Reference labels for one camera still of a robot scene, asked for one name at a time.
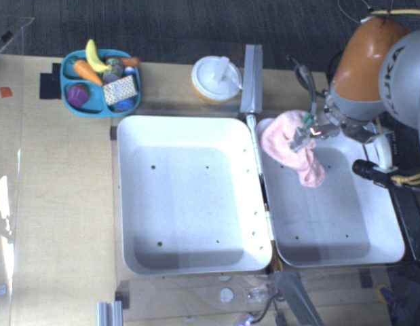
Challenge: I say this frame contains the yellow cup with white lid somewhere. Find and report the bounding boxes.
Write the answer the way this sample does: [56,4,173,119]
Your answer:
[191,55,244,106]

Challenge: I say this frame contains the white plastic tray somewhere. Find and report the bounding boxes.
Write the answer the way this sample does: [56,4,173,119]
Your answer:
[255,116,406,269]
[116,115,273,277]

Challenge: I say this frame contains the black cylinder on white bracket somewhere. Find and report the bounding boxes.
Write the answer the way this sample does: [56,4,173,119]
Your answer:
[351,130,400,189]

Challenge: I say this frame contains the orange carrot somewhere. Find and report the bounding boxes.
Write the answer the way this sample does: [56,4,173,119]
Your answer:
[73,58,104,87]

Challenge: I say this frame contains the pink cloth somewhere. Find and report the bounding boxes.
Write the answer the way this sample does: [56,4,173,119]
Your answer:
[260,109,326,189]

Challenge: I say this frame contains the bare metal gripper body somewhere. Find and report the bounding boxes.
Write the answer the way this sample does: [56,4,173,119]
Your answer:
[308,109,346,141]

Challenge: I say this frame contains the clear plastic bottle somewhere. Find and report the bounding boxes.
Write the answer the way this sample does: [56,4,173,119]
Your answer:
[246,281,277,304]

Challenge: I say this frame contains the small grey can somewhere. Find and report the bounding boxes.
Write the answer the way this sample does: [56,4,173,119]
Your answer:
[102,57,125,84]

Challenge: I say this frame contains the thin black and white rod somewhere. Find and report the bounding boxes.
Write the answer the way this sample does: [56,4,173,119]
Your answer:
[246,113,275,241]

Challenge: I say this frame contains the yellow banana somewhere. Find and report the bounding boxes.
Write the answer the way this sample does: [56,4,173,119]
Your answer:
[85,39,113,74]

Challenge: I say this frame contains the purple grapes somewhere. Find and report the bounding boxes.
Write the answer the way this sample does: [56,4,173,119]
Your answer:
[66,83,90,109]

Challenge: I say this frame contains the blue divided plate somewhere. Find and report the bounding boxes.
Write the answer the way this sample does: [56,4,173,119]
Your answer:
[59,48,143,119]

